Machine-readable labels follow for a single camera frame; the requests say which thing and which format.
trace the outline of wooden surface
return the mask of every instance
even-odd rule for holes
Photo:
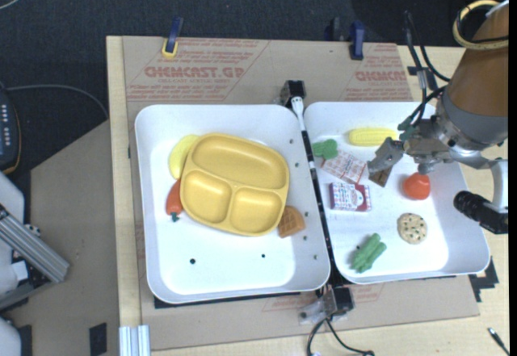
[[[405,47],[399,48],[404,66],[412,65]],[[452,76],[463,49],[429,48],[428,55],[437,70]],[[122,38],[107,38],[108,81],[111,112],[111,145],[113,157],[113,180],[115,196],[116,251],[119,282],[120,325],[136,326],[141,323],[138,291],[137,256],[132,215],[132,191],[128,162],[128,127],[124,93],[124,57]],[[420,91],[415,77],[409,77],[415,100]],[[507,146],[490,149],[487,157],[507,157]],[[492,178],[488,171],[463,168],[472,192],[492,197]],[[377,356],[386,354],[503,354],[488,334],[494,328],[501,339],[510,346],[510,308],[508,281],[508,237],[495,236],[489,232],[486,238],[490,246],[499,284],[494,289],[481,292],[479,303],[481,315],[467,319],[445,320],[414,325],[389,326],[361,329],[343,333],[343,340],[358,349],[372,349]],[[307,337],[294,336],[261,341],[243,341],[227,345],[202,346],[188,349],[153,352],[157,356],[205,355],[232,356],[248,354],[305,355]],[[313,341],[313,351],[324,355],[348,354],[330,333],[318,334]]]

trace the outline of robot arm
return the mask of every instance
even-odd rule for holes
[[[472,41],[465,40],[460,34],[461,20],[471,10],[487,6],[487,19]],[[495,233],[508,232],[508,160],[489,160],[481,152],[508,137],[508,32],[509,2],[480,1],[463,9],[453,33],[467,50],[450,82],[431,96],[438,99],[435,114],[423,119],[417,108],[399,125],[400,140],[388,138],[368,163],[370,176],[391,169],[404,154],[414,159],[420,174],[430,173],[438,162],[490,169],[492,202],[462,191],[454,205]],[[412,121],[417,113],[419,117]]]

